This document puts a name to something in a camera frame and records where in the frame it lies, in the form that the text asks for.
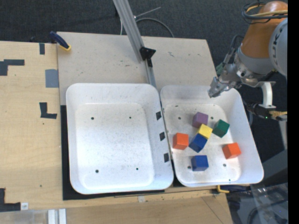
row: black bracket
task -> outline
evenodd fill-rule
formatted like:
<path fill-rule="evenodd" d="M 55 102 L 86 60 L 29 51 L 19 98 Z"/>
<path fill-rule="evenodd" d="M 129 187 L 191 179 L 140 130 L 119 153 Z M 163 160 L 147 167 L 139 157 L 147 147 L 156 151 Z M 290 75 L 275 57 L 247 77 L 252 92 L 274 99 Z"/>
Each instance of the black bracket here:
<path fill-rule="evenodd" d="M 21 210 L 21 203 L 5 203 L 4 195 L 5 188 L 0 188 L 0 212 Z"/>
<path fill-rule="evenodd" d="M 141 47 L 140 48 L 140 54 L 142 59 L 145 61 L 148 61 L 148 66 L 149 67 L 153 67 L 153 63 L 151 62 L 151 57 L 154 55 L 154 53 L 156 52 L 156 50 L 154 49 L 150 49 L 150 48 L 146 48 L 146 47 Z"/>

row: cube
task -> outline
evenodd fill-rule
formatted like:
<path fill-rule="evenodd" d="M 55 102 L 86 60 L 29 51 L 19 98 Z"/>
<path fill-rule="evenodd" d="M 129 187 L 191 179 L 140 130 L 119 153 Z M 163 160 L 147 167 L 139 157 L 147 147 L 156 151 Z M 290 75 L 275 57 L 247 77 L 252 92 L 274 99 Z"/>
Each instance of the cube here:
<path fill-rule="evenodd" d="M 204 114 L 204 113 L 201 113 L 201 112 L 197 112 L 193 116 L 192 126 L 195 127 L 195 128 L 199 128 L 199 126 L 201 124 L 207 125 L 208 118 L 209 118 L 209 116 L 207 114 Z"/>
<path fill-rule="evenodd" d="M 192 138 L 192 140 L 189 144 L 189 147 L 198 153 L 200 150 L 202 150 L 204 148 L 204 146 L 206 145 L 206 142 L 207 142 L 207 139 L 204 136 L 197 133 Z"/>
<path fill-rule="evenodd" d="M 213 127 L 212 133 L 222 138 L 228 132 L 229 124 L 223 120 L 218 120 Z"/>
<path fill-rule="evenodd" d="M 197 133 L 199 133 L 201 136 L 204 136 L 206 139 L 209 139 L 212 134 L 213 129 L 205 124 L 201 124 L 199 126 L 199 129 Z"/>
<path fill-rule="evenodd" d="M 238 143 L 227 144 L 222 150 L 226 159 L 232 159 L 241 154 Z"/>
<path fill-rule="evenodd" d="M 189 146 L 189 135 L 186 133 L 176 133 L 172 138 L 172 147 L 184 150 Z"/>
<path fill-rule="evenodd" d="M 191 158 L 192 171 L 205 171 L 208 167 L 206 155 L 197 155 Z"/>

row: blue cube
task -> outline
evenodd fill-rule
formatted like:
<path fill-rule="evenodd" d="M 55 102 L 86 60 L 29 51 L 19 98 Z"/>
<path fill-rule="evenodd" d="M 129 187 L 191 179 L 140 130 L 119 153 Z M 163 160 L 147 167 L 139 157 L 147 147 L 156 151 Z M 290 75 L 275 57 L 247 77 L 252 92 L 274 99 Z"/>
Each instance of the blue cube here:
<path fill-rule="evenodd" d="M 193 171 L 205 171 L 209 167 L 206 155 L 194 156 L 191 159 L 191 164 Z"/>
<path fill-rule="evenodd" d="M 201 134 L 196 134 L 191 140 L 189 147 L 192 148 L 195 152 L 199 152 L 206 145 L 207 139 Z"/>

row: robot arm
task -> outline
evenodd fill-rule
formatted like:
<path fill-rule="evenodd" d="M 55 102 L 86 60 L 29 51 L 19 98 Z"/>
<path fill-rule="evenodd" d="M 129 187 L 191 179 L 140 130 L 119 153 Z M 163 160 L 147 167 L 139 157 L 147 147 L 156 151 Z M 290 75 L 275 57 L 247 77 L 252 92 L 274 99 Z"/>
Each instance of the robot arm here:
<path fill-rule="evenodd" d="M 248 15 L 253 8 L 262 7 L 259 13 Z M 214 77 L 209 96 L 219 96 L 223 91 L 240 88 L 243 84 L 260 87 L 263 91 L 262 104 L 249 104 L 247 109 L 267 119 L 277 116 L 272 105 L 272 86 L 275 82 L 263 81 L 274 69 L 287 79 L 287 4 L 281 1 L 252 3 L 243 8 L 244 18 L 252 22 L 241 45 L 233 48 L 224 61 L 217 66 L 218 77 Z"/>

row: white tray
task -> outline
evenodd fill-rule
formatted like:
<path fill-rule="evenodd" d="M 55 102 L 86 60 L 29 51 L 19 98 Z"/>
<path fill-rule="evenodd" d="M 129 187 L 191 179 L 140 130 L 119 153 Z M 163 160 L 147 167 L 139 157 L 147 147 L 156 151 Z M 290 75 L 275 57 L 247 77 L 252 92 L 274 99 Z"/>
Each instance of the white tray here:
<path fill-rule="evenodd" d="M 178 180 L 187 187 L 260 182 L 263 167 L 239 92 L 231 89 L 216 98 L 210 98 L 207 92 L 209 88 L 168 85 L 161 90 L 164 119 Z M 197 129 L 192 126 L 196 112 L 209 116 L 207 125 L 211 128 L 219 119 L 229 123 L 227 134 L 222 138 L 211 134 L 199 153 L 189 147 L 185 150 L 172 148 L 172 138 L 176 133 L 188 134 L 189 141 L 196 134 Z M 226 160 L 222 147 L 233 142 L 238 142 L 242 154 Z M 192 171 L 191 158 L 195 155 L 207 155 L 209 168 Z"/>
<path fill-rule="evenodd" d="M 159 94 L 149 84 L 71 85 L 70 180 L 81 194 L 162 190 L 173 182 Z"/>

